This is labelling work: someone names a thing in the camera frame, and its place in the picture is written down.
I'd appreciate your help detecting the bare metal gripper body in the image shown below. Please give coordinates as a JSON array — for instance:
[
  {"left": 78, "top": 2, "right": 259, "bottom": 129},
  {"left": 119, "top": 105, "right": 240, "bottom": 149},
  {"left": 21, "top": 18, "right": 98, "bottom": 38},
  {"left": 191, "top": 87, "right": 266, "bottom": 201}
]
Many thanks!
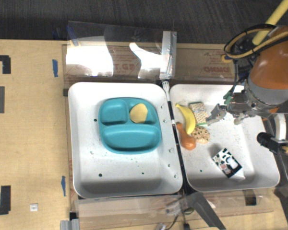
[{"left": 226, "top": 90, "right": 258, "bottom": 118}]

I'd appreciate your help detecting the white plastic tray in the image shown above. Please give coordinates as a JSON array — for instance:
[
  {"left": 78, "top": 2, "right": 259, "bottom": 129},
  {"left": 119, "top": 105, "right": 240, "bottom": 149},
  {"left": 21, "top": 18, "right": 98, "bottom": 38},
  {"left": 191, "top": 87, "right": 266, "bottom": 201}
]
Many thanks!
[
  {"left": 67, "top": 81, "right": 184, "bottom": 199},
  {"left": 168, "top": 83, "right": 281, "bottom": 193}
]

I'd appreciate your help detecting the yellow banana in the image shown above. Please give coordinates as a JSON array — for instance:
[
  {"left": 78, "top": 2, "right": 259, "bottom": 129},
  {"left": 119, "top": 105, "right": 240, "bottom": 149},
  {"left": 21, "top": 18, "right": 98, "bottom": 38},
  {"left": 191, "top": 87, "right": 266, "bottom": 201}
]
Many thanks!
[{"left": 175, "top": 103, "right": 197, "bottom": 136}]

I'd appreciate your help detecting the black cylinder on white bracket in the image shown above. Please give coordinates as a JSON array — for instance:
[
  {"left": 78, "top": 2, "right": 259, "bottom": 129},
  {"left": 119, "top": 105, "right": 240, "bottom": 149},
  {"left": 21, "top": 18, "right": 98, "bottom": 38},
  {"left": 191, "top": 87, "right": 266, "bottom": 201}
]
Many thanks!
[{"left": 256, "top": 113, "right": 288, "bottom": 156}]

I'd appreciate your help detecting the black and white carton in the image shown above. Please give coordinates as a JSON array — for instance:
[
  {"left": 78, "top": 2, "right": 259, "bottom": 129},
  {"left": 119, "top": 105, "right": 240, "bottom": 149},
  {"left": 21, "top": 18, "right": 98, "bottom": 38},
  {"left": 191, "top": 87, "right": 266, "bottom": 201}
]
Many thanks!
[{"left": 211, "top": 148, "right": 246, "bottom": 180}]

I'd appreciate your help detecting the tan dotted biscuit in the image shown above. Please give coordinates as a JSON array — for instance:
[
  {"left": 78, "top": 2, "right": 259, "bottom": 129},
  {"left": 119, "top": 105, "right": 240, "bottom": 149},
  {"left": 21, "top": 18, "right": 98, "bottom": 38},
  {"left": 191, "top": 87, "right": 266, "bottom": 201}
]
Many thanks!
[{"left": 190, "top": 125, "right": 211, "bottom": 145}]

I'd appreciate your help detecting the yellow round toy biscuit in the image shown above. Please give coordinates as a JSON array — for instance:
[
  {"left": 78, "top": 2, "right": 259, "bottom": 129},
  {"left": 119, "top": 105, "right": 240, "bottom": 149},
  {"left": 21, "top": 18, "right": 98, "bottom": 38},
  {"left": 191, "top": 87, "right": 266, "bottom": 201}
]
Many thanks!
[{"left": 129, "top": 103, "right": 149, "bottom": 124}]

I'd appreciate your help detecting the blue divided plate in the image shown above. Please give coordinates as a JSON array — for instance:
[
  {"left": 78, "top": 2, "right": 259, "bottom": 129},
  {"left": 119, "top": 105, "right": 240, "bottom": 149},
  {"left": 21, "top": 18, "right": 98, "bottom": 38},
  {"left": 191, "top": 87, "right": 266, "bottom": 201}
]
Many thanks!
[{"left": 97, "top": 97, "right": 162, "bottom": 155}]

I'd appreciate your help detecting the white patterned packet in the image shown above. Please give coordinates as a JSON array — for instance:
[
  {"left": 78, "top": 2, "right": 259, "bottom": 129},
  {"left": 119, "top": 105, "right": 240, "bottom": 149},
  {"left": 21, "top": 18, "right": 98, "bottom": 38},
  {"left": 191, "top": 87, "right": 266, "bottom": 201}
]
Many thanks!
[{"left": 188, "top": 101, "right": 210, "bottom": 127}]

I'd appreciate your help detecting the orange carrot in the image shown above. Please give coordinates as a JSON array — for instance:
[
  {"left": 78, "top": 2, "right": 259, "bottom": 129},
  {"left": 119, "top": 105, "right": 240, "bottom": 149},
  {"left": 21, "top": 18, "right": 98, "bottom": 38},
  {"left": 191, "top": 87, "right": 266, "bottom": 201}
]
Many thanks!
[{"left": 175, "top": 121, "right": 197, "bottom": 151}]

